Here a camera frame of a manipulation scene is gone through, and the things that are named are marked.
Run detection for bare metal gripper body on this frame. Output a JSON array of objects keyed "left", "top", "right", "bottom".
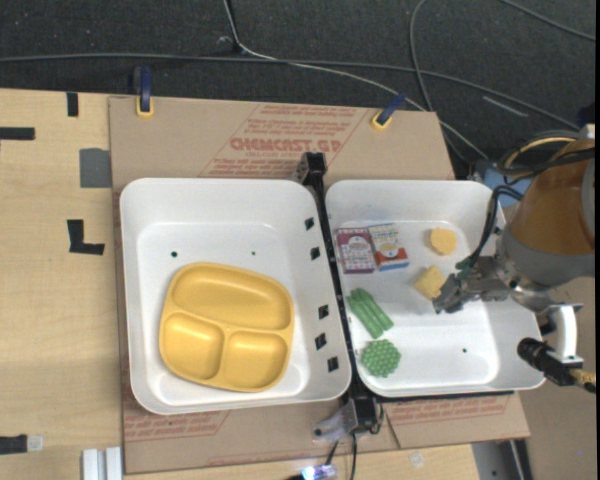
[{"left": 458, "top": 256, "right": 555, "bottom": 315}]

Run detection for yellow cheese wedge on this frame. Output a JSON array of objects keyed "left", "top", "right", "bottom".
[{"left": 412, "top": 264, "right": 450, "bottom": 301}]

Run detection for yellow round biscuit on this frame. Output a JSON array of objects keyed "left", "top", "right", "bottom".
[{"left": 425, "top": 226, "right": 459, "bottom": 257}]

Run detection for white plastic tray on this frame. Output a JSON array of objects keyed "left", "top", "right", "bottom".
[
  {"left": 118, "top": 177, "right": 354, "bottom": 416},
  {"left": 324, "top": 178, "right": 549, "bottom": 399}
]

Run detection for red white blue carton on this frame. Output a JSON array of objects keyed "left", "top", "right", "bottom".
[{"left": 367, "top": 223, "right": 411, "bottom": 273}]

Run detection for green asparagus bundle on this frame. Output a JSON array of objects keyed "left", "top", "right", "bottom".
[{"left": 345, "top": 287, "right": 396, "bottom": 341}]

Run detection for green grapes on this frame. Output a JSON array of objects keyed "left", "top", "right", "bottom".
[{"left": 360, "top": 337, "right": 403, "bottom": 380}]

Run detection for purple carton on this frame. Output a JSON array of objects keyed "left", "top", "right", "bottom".
[{"left": 334, "top": 227, "right": 378, "bottom": 275}]

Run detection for thin black rod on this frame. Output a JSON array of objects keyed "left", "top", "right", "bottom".
[{"left": 313, "top": 177, "right": 365, "bottom": 400}]

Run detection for yellow divided plate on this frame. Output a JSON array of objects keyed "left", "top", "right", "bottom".
[{"left": 157, "top": 261, "right": 297, "bottom": 394}]

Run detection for brown cardboard board red print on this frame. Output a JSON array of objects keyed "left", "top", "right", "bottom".
[{"left": 107, "top": 95, "right": 532, "bottom": 475}]

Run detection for black cylinder on white bracket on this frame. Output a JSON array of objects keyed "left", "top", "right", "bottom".
[{"left": 516, "top": 303, "right": 584, "bottom": 387}]

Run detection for black block with thin wires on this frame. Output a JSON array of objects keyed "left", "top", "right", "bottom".
[
  {"left": 311, "top": 395, "right": 384, "bottom": 440},
  {"left": 291, "top": 151, "right": 329, "bottom": 187}
]

